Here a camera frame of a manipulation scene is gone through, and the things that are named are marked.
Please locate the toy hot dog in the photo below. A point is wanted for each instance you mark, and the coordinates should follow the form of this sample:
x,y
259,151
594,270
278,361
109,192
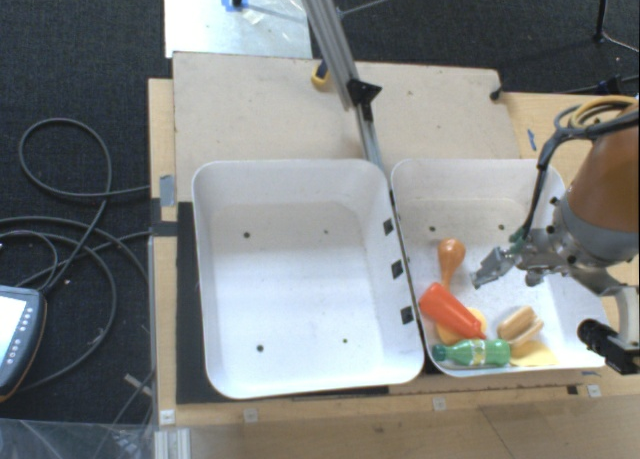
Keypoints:
x,y
519,323

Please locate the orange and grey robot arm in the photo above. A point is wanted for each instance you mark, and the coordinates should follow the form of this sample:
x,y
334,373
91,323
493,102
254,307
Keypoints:
x,y
607,182

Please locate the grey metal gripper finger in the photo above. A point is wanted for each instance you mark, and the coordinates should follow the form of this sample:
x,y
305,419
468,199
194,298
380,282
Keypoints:
x,y
492,266
535,278

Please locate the white plastic tray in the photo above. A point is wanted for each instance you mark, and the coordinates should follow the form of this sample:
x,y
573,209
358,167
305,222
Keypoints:
x,y
300,292
500,192

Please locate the black cylinder on white bracket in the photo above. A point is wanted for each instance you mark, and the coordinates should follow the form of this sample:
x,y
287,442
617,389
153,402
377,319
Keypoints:
x,y
607,342

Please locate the pale wood board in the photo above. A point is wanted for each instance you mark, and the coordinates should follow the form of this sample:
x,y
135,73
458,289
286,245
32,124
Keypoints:
x,y
260,117

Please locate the green toy bottle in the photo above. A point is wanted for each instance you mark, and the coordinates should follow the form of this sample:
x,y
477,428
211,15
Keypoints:
x,y
475,352

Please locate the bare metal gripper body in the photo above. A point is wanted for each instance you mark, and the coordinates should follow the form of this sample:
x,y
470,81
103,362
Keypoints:
x,y
546,248

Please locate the red-orange toy bottle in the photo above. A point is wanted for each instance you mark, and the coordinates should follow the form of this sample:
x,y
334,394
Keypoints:
x,y
447,309

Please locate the yellow toy cheese slice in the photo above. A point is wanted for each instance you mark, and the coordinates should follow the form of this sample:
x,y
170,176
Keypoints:
x,y
537,356

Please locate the orange toy drumstick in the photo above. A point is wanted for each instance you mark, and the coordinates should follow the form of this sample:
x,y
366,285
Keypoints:
x,y
451,253

